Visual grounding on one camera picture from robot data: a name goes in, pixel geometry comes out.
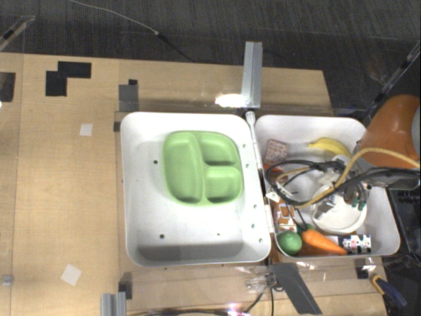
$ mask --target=banana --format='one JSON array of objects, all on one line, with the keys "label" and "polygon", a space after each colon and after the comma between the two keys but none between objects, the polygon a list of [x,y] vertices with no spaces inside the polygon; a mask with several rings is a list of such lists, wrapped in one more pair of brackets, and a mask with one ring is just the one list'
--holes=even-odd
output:
[{"label": "banana", "polygon": [[330,151],[335,153],[335,155],[346,155],[348,158],[351,158],[348,149],[341,142],[331,138],[320,138],[317,142],[309,144],[309,148],[312,149],[314,147]]}]

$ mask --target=toy vegetable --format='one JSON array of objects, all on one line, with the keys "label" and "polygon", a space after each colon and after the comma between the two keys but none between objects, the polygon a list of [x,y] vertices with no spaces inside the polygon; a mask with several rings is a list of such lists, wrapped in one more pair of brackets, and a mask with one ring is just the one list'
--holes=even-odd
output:
[{"label": "toy vegetable", "polygon": [[345,249],[339,247],[331,240],[325,238],[324,235],[319,233],[317,230],[309,228],[307,230],[303,230],[301,232],[301,238],[303,239],[304,243],[320,250],[328,251],[338,255],[348,254]]}]

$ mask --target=black cable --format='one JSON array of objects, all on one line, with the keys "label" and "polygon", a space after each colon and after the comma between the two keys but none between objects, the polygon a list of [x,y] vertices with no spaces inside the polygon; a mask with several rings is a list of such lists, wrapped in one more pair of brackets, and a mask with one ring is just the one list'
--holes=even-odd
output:
[{"label": "black cable", "polygon": [[300,216],[300,219],[302,220],[303,224],[305,225],[305,228],[303,230],[307,230],[307,223],[305,222],[303,215],[301,214],[301,211],[299,209],[296,209],[296,211],[298,212],[298,215]]},{"label": "black cable", "polygon": [[363,186],[361,183],[359,183],[359,184],[357,185],[357,191],[358,191],[358,193],[359,193],[359,199],[360,199],[362,202],[366,202],[366,201],[367,201],[367,193],[366,193],[366,191],[365,191],[365,189],[364,189],[364,186]]},{"label": "black cable", "polygon": [[270,316],[274,316],[274,312],[275,312],[274,292],[272,291],[272,288],[269,288],[269,290],[270,290],[270,301],[272,302]]},{"label": "black cable", "polygon": [[186,58],[190,62],[193,62],[193,63],[196,62],[191,57],[187,56],[185,53],[180,51],[175,45],[173,45],[166,36],[162,35],[161,33],[158,33],[157,38],[159,38],[161,41],[165,42],[167,45],[169,45],[171,48],[173,48],[173,50],[175,50],[177,53],[179,53],[182,57]]},{"label": "black cable", "polygon": [[333,169],[334,171],[338,171],[341,170],[343,171],[345,169],[345,165],[341,162],[341,161],[326,161],[326,162],[322,162],[322,163],[316,163],[314,161],[306,161],[306,160],[302,160],[302,159],[295,159],[295,160],[290,160],[290,161],[283,161],[281,163],[272,165],[271,167],[269,167],[266,172],[265,172],[265,177],[266,180],[268,181],[268,183],[271,185],[271,187],[274,189],[274,191],[285,201],[285,203],[290,204],[292,206],[296,206],[296,205],[300,205],[304,202],[299,202],[297,200],[291,199],[290,197],[287,197],[284,193],[282,193],[276,184],[274,184],[271,180],[270,180],[270,173],[272,172],[272,170],[275,167],[279,167],[279,166],[283,166],[283,165],[290,165],[290,164],[295,164],[295,165],[306,165],[309,167],[309,170],[305,170],[299,174],[296,174],[295,176],[293,176],[291,179],[289,179],[285,184],[289,184],[291,181],[293,181],[294,179],[296,179],[298,176],[310,172],[310,171],[321,171],[321,172],[326,172],[328,169]]},{"label": "black cable", "polygon": [[260,299],[262,298],[264,294],[264,291],[262,291],[259,296],[257,296],[257,299],[255,299],[255,301],[249,305],[249,307],[244,311],[245,313],[248,313],[250,310],[252,310],[252,308],[260,301]]},{"label": "black cable", "polygon": [[[282,163],[278,163],[275,165],[272,165],[266,172],[265,172],[265,176],[266,176],[266,180],[269,182],[269,184],[271,185],[271,187],[273,187],[274,191],[285,201],[286,204],[288,205],[292,205],[292,206],[300,206],[305,204],[307,201],[297,201],[294,199],[291,199],[290,197],[287,197],[284,193],[282,193],[277,186],[270,180],[270,172],[278,166],[282,166],[282,165],[288,165],[288,164],[298,164],[298,165],[306,165],[309,166],[311,170],[318,170],[318,171],[323,171],[326,172],[327,169],[330,168],[337,168],[337,169],[344,169],[345,166],[340,163],[340,162],[336,162],[336,161],[328,161],[325,163],[315,163],[315,162],[311,162],[311,161],[304,161],[304,160],[292,160],[292,161],[284,161]],[[381,177],[381,176],[402,176],[402,177],[409,177],[409,178],[414,178],[420,177],[420,172],[419,171],[414,171],[414,170],[408,170],[408,169],[395,169],[395,168],[375,168],[375,169],[370,169],[365,173],[362,173],[358,176],[355,176],[351,179],[349,179],[348,181],[342,183],[340,186],[338,186],[338,188],[336,188],[333,192],[326,194],[324,197],[320,198],[319,201],[326,199],[328,196],[331,196],[334,193],[338,193],[344,189],[346,189],[349,186],[358,186],[359,183],[361,183],[364,180],[367,179],[371,179],[371,178],[377,178],[377,177]],[[293,179],[296,179],[297,176],[292,177],[292,179],[289,180],[289,182],[291,182]]]},{"label": "black cable", "polygon": [[359,176],[356,176],[354,178],[349,179],[348,181],[342,183],[340,186],[338,186],[333,192],[326,194],[324,197],[320,198],[319,201],[322,201],[323,199],[326,199],[327,197],[331,196],[334,193],[338,193],[343,191],[344,189],[346,189],[348,186],[355,186],[356,184],[358,184],[359,182],[363,182],[364,180],[368,180],[371,178],[377,178],[377,177],[382,177],[382,176],[407,176],[408,178],[420,178],[420,171],[412,171],[412,170],[408,170],[408,169],[386,169],[384,171],[379,171],[379,172],[373,172],[371,173],[370,171],[372,170],[376,170],[376,169],[371,169],[365,173],[360,174]]},{"label": "black cable", "polygon": [[294,218],[291,214],[290,214],[289,216],[291,217],[292,221],[293,221],[293,222],[295,222],[295,224],[296,224],[299,228],[303,229],[303,227],[301,227],[301,226],[300,226],[300,224],[297,222],[297,220],[295,220],[295,218]]}]

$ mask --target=black square marker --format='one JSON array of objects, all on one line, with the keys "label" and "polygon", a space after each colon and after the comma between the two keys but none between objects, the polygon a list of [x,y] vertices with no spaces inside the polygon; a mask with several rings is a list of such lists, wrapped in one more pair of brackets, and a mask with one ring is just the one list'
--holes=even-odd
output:
[{"label": "black square marker", "polygon": [[59,77],[91,78],[91,63],[59,61]]},{"label": "black square marker", "polygon": [[14,72],[0,72],[0,101],[11,102],[14,95]]},{"label": "black square marker", "polygon": [[67,79],[59,77],[57,71],[47,71],[45,79],[46,96],[67,96]]}]

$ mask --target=yellow cable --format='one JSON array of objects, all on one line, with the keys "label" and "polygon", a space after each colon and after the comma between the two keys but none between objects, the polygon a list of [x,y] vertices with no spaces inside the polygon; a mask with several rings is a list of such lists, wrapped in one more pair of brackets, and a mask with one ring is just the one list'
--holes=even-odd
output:
[{"label": "yellow cable", "polygon": [[290,174],[301,172],[301,171],[307,171],[310,167],[301,167],[300,169],[291,170],[288,172],[283,172],[279,176],[276,177],[275,182],[279,182],[282,178],[289,176]]},{"label": "yellow cable", "polygon": [[302,204],[302,205],[298,205],[298,206],[294,206],[294,208],[296,209],[302,209],[305,207],[308,207],[310,205],[312,205],[313,203],[316,203],[317,201],[321,200],[324,196],[333,193],[336,188],[338,188],[347,178],[347,175],[349,173],[349,171],[351,170],[352,166],[355,164],[355,162],[357,161],[357,159],[359,157],[361,157],[362,155],[364,155],[365,153],[368,152],[377,152],[377,153],[384,153],[386,155],[391,155],[393,157],[399,158],[403,161],[406,161],[408,164],[411,164],[413,167],[419,169],[420,168],[420,163],[414,161],[413,159],[407,157],[406,155],[403,155],[402,153],[396,152],[396,151],[392,151],[392,150],[388,150],[388,149],[382,149],[380,147],[367,147],[366,149],[362,149],[360,150],[358,153],[356,153],[351,160],[349,161],[347,167],[345,167],[345,170],[342,172],[342,175],[339,177],[339,179],[337,180],[337,182],[335,183],[335,185],[333,185],[332,187],[328,188],[327,190],[324,190],[321,194],[319,194],[318,196],[312,198],[311,200],[308,200],[306,203]]},{"label": "yellow cable", "polygon": [[407,162],[408,164],[411,164],[413,167],[416,167],[417,169],[420,168],[420,163],[417,163],[415,160],[407,157],[406,155],[403,155],[402,153],[388,150],[388,149],[382,149],[380,147],[367,147],[366,149],[360,150],[358,153],[356,153],[351,160],[349,161],[347,167],[345,167],[345,170],[343,171],[341,177],[337,180],[335,183],[335,188],[337,188],[340,184],[343,183],[343,181],[347,178],[347,175],[349,171],[351,170],[351,167],[355,164],[357,159],[361,157],[362,155],[365,155],[368,152],[377,152],[377,153],[383,153],[385,155],[391,155],[393,157],[396,157],[402,161]]}]

